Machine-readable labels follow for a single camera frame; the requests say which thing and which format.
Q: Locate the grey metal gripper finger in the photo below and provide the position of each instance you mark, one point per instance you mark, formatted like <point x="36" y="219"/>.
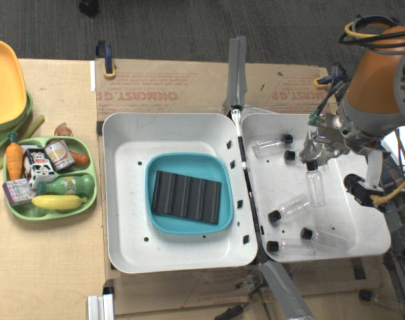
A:
<point x="325" y="157"/>
<point x="307" y="150"/>

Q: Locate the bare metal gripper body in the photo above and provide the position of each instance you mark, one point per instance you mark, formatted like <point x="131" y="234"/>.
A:
<point x="330" y="133"/>

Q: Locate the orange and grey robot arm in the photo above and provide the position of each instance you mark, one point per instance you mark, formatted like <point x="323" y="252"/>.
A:
<point x="372" y="82"/>

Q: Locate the white plastic tray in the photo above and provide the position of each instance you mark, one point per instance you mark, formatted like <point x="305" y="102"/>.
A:
<point x="349" y="218"/>
<point x="129" y="212"/>

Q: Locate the blue plate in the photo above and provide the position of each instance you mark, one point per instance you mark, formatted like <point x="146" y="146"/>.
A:
<point x="189" y="162"/>

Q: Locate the black ribbed rack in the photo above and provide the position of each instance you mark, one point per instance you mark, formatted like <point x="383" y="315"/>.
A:
<point x="186" y="197"/>

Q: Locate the brown cardboard board red print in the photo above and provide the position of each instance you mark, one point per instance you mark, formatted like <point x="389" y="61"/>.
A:
<point x="189" y="85"/>

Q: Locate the green divided plate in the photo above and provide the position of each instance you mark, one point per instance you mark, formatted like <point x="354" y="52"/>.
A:
<point x="89" y="185"/>

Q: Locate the orange sausage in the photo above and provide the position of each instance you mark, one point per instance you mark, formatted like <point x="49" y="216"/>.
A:
<point x="81" y="158"/>

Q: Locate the green bottle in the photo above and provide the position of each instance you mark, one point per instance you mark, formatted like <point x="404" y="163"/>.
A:
<point x="69" y="184"/>

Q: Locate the brown onion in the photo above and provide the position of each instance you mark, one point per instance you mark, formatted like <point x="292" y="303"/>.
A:
<point x="63" y="130"/>

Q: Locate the small red and white can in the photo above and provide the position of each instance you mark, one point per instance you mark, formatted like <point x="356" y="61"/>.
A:
<point x="60" y="155"/>

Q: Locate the yellow banana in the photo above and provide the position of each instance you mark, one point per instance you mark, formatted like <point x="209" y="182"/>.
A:
<point x="57" y="202"/>

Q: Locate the white cow print carton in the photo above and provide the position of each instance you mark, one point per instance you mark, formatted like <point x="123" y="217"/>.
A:
<point x="39" y="168"/>

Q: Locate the green celery stick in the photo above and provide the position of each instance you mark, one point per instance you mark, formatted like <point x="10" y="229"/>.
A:
<point x="34" y="127"/>

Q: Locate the small purple packet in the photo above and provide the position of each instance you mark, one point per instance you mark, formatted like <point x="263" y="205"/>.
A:
<point x="18" y="192"/>

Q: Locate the orange carrot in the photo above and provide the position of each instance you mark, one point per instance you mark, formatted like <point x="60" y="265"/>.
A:
<point x="14" y="160"/>

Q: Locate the yellow plate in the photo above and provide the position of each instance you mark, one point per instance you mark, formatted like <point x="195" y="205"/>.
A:
<point x="4" y="85"/>

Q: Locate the black cylinder on white bracket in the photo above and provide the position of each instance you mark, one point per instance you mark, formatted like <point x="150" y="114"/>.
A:
<point x="359" y="187"/>

